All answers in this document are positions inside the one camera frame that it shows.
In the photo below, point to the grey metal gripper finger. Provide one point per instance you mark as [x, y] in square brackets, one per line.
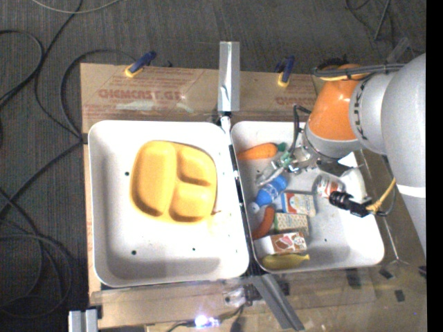
[277, 166]
[267, 179]

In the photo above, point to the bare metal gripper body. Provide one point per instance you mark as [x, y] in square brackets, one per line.
[304, 157]

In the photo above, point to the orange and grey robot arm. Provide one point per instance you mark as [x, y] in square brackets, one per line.
[398, 116]

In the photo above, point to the blue bottle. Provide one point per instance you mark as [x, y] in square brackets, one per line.
[271, 192]

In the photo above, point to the orange carrot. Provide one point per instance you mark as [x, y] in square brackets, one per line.
[257, 151]

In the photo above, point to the red and white can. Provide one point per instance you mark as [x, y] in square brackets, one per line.
[327, 187]

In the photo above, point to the white and blue carton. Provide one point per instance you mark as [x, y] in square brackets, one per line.
[299, 204]

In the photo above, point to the orange sausage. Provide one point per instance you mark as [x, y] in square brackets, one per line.
[266, 223]

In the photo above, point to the green carton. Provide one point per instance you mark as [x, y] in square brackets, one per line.
[292, 223]

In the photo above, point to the white and brown carton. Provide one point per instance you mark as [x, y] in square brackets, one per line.
[284, 243]

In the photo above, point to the yellow banana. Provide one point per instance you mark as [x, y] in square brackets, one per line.
[284, 261]

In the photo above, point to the white plastic tray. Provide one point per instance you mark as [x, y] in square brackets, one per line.
[342, 240]
[155, 254]

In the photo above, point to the yellow divided plate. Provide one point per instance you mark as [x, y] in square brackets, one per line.
[155, 182]

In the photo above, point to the brown cardboard board red print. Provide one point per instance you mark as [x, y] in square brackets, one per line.
[155, 92]

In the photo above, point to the black cylinder on white bracket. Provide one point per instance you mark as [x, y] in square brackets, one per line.
[347, 202]

